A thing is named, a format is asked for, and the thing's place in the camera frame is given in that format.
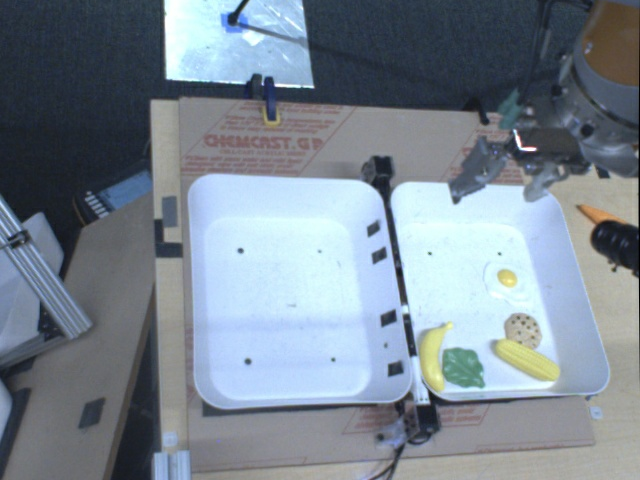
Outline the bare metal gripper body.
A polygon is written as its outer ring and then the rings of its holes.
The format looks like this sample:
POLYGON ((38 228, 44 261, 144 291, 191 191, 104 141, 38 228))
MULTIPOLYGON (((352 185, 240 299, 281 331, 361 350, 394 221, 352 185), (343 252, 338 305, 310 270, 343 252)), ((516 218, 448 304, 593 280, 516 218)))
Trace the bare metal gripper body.
POLYGON ((534 114, 513 128, 515 154, 537 155, 557 164, 588 163, 620 177, 635 177, 639 159, 639 91, 607 89, 591 95, 578 81, 553 87, 533 101, 534 114))

